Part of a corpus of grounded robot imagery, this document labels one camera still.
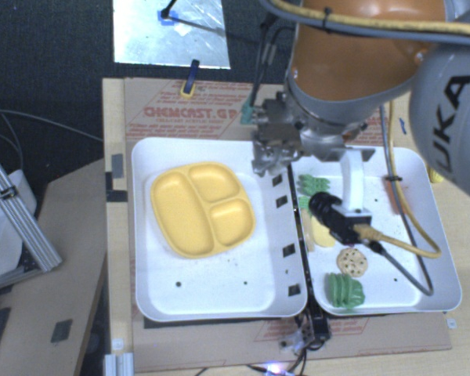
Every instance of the metal plate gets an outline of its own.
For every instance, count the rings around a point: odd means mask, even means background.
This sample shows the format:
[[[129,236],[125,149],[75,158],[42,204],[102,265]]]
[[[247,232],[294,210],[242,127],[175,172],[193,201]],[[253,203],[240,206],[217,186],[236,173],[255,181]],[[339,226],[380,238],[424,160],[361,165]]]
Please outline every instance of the metal plate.
[[[162,20],[170,1],[114,0],[115,62],[229,69],[221,0],[178,0]]]

